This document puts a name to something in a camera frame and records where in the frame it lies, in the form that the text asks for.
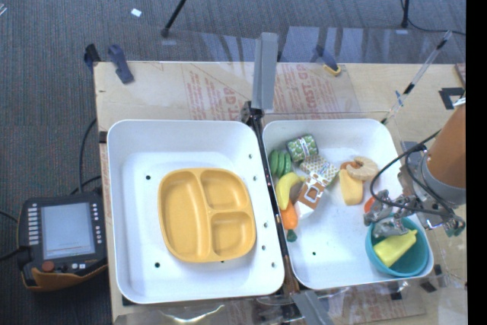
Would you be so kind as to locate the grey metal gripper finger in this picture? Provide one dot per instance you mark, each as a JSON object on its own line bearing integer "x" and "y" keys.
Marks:
{"x": 378, "y": 207}
{"x": 390, "y": 228}

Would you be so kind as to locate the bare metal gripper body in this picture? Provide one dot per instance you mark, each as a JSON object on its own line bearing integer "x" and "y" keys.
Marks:
{"x": 420, "y": 198}

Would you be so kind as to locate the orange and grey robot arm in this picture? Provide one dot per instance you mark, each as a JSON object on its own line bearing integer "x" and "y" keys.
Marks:
{"x": 451, "y": 148}

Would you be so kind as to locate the yellow squeeze bottle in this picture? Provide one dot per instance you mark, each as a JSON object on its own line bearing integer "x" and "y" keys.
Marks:
{"x": 393, "y": 248}

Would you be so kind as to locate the yellow cheese wedge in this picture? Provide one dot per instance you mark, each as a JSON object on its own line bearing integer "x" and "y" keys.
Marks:
{"x": 350, "y": 190}

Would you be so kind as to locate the teal bowl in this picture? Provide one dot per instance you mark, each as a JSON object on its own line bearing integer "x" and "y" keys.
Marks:
{"x": 412, "y": 262}

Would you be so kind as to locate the beige croissant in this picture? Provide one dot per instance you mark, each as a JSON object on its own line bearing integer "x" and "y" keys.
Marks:
{"x": 363, "y": 168}

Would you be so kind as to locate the white plastic tray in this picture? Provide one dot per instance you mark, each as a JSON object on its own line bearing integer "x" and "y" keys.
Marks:
{"x": 335, "y": 239}
{"x": 137, "y": 209}

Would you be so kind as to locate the brown and white carton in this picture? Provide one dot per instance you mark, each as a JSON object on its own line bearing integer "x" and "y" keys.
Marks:
{"x": 312, "y": 196}

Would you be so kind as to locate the green patterned carton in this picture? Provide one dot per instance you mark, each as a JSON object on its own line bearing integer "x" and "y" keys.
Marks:
{"x": 317, "y": 165}

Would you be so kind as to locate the orange carrot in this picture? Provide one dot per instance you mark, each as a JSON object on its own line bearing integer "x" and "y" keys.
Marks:
{"x": 289, "y": 218}

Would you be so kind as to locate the green can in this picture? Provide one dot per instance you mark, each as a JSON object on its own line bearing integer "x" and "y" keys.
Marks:
{"x": 302, "y": 148}

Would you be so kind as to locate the yellow banana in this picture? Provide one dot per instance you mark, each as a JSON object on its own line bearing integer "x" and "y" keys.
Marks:
{"x": 283, "y": 188}

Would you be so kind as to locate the green ribbed toy vegetable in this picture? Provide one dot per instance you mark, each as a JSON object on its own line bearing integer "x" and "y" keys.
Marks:
{"x": 279, "y": 163}

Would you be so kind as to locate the yellow divided plate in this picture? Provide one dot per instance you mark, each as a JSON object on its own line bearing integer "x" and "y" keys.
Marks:
{"x": 182, "y": 209}

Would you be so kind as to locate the brown cardboard board red print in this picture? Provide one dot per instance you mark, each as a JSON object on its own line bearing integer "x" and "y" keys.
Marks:
{"x": 160, "y": 91}

